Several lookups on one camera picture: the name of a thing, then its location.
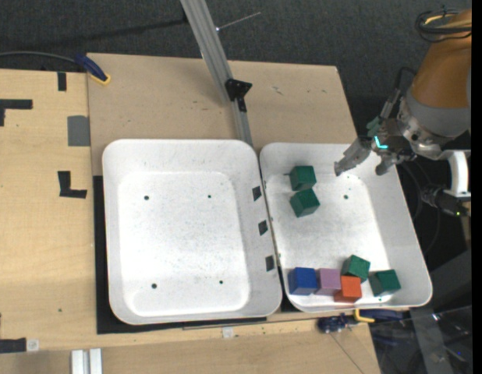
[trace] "blue cube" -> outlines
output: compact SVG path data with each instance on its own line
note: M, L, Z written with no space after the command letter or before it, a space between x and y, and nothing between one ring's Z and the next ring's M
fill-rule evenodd
M291 295L310 295L317 290L316 271L309 267L295 267L288 274Z

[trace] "teal light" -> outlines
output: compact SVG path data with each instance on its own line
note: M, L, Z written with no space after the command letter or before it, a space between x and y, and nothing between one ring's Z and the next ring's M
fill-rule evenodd
M374 141L376 142L376 145L378 148L381 148L382 150L386 150L388 148L388 146L380 144L380 140L378 139L378 136L374 137Z

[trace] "dark background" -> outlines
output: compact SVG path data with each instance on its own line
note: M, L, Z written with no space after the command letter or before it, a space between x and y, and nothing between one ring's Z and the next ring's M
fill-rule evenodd
M381 110L400 67L417 69L427 53L429 44L413 26L417 15L443 5L472 5L472 0L206 1L216 26L261 12L220 31L228 59L335 65L359 134ZM198 58L196 40L180 23L182 17L179 0L0 0L0 52ZM68 62L34 56L0 58L0 68L77 70ZM407 76L404 86L409 81ZM455 146L470 148L468 134ZM446 162L419 159L408 167L411 175L398 171L414 215L418 202L412 176L421 185L429 180L450 185L450 173ZM414 224L422 249L429 249L429 270L466 248L459 219L424 206Z

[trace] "orange cube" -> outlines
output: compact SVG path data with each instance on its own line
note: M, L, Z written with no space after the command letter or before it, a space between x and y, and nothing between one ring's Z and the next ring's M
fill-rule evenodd
M363 297L363 291L360 288L360 277L341 276L340 280L342 289L335 294L335 302L354 303L357 299Z

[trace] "purple cube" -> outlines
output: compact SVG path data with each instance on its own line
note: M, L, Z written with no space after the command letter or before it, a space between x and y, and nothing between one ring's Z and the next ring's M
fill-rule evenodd
M317 271L317 291L314 294L329 296L336 294L342 289L340 276L338 269L319 269Z

